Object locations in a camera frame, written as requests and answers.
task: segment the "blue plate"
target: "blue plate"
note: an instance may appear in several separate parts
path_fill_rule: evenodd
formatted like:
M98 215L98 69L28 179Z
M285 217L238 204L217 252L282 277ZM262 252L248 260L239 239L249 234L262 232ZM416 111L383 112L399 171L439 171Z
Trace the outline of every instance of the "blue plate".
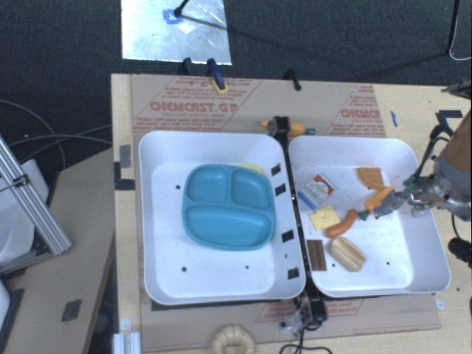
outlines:
M208 164L187 178L182 209L187 234L200 244L254 250L274 234L272 188L253 170Z

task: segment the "white plastic container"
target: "white plastic container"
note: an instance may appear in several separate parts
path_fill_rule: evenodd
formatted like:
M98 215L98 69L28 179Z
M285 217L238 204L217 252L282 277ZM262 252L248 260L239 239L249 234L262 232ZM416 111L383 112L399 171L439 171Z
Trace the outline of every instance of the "white plastic container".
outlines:
M417 168L412 149L396 139L332 136L298 136L289 147L296 190L316 174L325 176L335 191L320 207L332 204L341 219L350 208L364 210L364 202L376 193L357 178L357 167L379 167L386 186L403 190L403 181ZM329 254L332 239L317 232L307 206L299 201L306 240L322 240L326 271L312 271L318 289L332 297L415 294L444 290L451 280L443 245L431 211L414 218L411 207L379 219L357 219L342 236L365 253L360 271L343 268Z
M156 131L139 143L145 286L164 305L289 299L305 287L282 148L270 136ZM182 201L190 172L203 164L255 164L274 191L275 229L251 251L201 245L185 232ZM272 168L280 171L272 175ZM275 189L285 185L285 192Z
M29 176L38 195L45 201L49 189L35 160L21 166ZM0 178L0 189L6 187ZM0 265L30 251L35 226L10 190L0 192Z

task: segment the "cardboard sheet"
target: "cardboard sheet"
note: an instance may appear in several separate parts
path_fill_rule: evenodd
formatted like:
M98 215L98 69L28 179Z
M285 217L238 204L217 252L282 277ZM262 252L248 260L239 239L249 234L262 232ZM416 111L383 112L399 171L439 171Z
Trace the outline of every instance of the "cardboard sheet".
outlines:
M259 132L262 120L289 116L318 135L385 137L371 85L227 79L218 95L208 77L134 75L134 146L154 130ZM289 341L281 320L295 311L292 300L223 306L167 308L153 303L143 284L139 159L135 150L136 211L139 242L142 352L209 347L227 324L241 324L257 343ZM431 294L337 299L327 302L329 318L307 338L359 336L440 328Z

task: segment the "beige ring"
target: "beige ring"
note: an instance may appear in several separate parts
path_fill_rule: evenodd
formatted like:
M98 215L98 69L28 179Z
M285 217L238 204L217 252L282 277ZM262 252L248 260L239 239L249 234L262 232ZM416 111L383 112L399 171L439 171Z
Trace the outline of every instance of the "beige ring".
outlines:
M240 325L227 325L216 333L212 342L213 353L224 354L223 349L230 345L244 347L244 354L254 354L256 352L254 339Z

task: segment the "black floor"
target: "black floor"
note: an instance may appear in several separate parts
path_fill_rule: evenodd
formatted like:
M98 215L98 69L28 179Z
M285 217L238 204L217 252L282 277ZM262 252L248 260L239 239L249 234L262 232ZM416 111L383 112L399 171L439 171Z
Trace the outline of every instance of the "black floor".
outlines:
M224 0L232 77L449 85L471 62L446 54L454 0ZM472 0L461 0L454 54L471 54ZM34 111L55 133L111 124L110 75L176 74L174 63L121 58L120 0L0 0L0 99ZM0 103L7 143L48 135L27 112ZM111 140L110 128L94 137ZM14 146L24 159L47 140ZM109 147L64 142L66 166ZM52 183L57 147L35 156Z

